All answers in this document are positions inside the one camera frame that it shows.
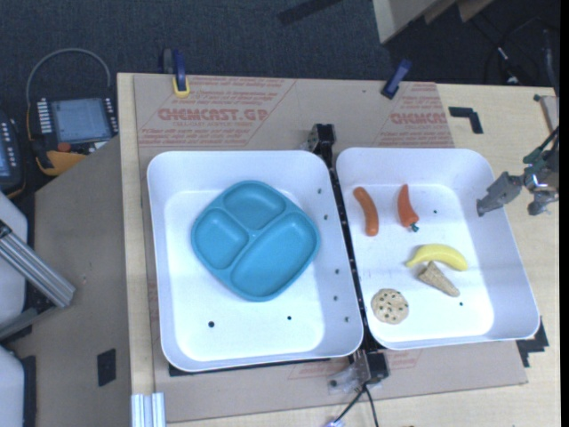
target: black floor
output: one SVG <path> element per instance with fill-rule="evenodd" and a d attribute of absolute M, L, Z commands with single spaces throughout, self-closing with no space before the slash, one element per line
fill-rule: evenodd
<path fill-rule="evenodd" d="M 0 0 L 0 107 L 22 124 L 34 66 L 70 47 L 99 55 L 113 78 L 158 72 L 170 47 L 191 74 L 387 79 L 407 58 L 409 80 L 505 84 L 501 47 L 524 84 L 551 85 L 543 30 L 558 79 L 560 2 L 496 0 L 468 23 L 454 6 L 382 45 L 372 0 Z M 105 82 L 94 58 L 63 54 L 31 77 L 29 94 L 91 94 Z"/>

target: device screen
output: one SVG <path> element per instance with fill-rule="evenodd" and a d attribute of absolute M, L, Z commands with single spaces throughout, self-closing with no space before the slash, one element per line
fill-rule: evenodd
<path fill-rule="evenodd" d="M 53 101 L 52 114 L 61 142 L 105 141 L 111 138 L 105 109 L 99 98 Z"/>
<path fill-rule="evenodd" d="M 0 177 L 8 177 L 10 175 L 10 166 L 8 165 L 8 154 L 4 142 L 0 139 Z"/>

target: brown wedge toy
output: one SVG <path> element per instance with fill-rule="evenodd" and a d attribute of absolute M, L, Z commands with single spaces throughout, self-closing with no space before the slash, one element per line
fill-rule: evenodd
<path fill-rule="evenodd" d="M 436 266 L 434 262 L 429 262 L 427 268 L 419 274 L 419 280 L 441 290 L 452 297 L 461 295 L 459 289 L 451 280 L 445 277 L 445 274 Z"/>

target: blue plate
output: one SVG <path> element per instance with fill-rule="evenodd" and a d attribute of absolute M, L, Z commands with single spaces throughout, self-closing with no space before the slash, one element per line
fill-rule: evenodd
<path fill-rule="evenodd" d="M 314 222 L 290 199 L 260 181 L 226 189 L 197 217 L 191 244 L 202 264 L 249 301 L 281 294 L 320 247 Z"/>

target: yellow banana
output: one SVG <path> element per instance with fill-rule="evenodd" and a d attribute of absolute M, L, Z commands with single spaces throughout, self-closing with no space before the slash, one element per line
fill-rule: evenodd
<path fill-rule="evenodd" d="M 414 257 L 406 262 L 405 266 L 412 267 L 419 262 L 429 261 L 444 262 L 456 270 L 466 270 L 469 268 L 466 259 L 458 250 L 443 244 L 420 246 Z"/>

